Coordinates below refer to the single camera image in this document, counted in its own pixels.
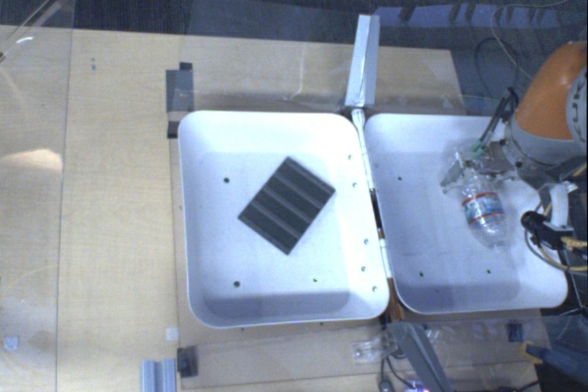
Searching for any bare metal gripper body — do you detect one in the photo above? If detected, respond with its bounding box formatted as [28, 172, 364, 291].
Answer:
[464, 140, 524, 181]

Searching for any clear plastic bottle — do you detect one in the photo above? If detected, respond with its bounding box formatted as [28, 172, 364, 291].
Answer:
[447, 148, 512, 250]

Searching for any white plastic tray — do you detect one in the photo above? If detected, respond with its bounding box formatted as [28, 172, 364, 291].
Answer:
[363, 112, 570, 316]
[176, 108, 390, 330]

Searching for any dark grey ribbed rectangular pad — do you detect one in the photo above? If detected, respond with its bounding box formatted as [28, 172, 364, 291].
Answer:
[236, 156, 337, 257]

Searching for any black cylinder on white bracket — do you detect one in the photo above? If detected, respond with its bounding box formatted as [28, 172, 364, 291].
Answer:
[520, 183, 576, 250]

